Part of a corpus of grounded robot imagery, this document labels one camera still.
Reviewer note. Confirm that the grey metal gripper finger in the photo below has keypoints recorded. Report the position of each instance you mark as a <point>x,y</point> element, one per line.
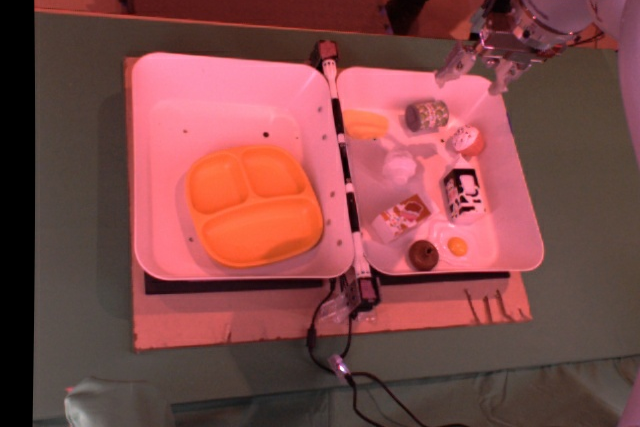
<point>454,65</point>
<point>506,77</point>

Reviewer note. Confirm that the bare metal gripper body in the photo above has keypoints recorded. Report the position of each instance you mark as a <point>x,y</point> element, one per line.
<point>515,42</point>

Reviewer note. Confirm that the green can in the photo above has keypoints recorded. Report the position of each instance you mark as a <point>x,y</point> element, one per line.
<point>426,115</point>

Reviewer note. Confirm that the orange and white cup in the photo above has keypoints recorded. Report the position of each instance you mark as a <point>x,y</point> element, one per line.
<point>466,140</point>

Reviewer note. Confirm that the yellow toy bread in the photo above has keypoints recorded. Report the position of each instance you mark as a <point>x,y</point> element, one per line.
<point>365,124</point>

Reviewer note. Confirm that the black and white carton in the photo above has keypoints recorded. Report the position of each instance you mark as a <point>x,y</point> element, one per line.
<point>465,195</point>

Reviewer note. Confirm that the white plastic tray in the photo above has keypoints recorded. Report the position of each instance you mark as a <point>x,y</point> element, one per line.
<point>225,90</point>
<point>510,215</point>

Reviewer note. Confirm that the black and white thin rod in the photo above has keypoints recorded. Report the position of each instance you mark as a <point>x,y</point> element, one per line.
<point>343,155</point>

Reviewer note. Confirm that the brown and white carton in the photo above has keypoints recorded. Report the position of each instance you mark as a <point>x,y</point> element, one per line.
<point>400,217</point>

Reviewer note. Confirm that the toy fried egg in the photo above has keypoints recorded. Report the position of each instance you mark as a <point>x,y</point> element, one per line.
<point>456,246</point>

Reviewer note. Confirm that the brown doughnut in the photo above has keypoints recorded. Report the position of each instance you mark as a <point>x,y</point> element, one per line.
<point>423,255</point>

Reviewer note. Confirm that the orange divided plate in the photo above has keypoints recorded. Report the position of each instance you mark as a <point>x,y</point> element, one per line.
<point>255,215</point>

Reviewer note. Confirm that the brown cardboard board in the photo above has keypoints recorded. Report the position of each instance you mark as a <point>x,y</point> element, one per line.
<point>250,315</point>

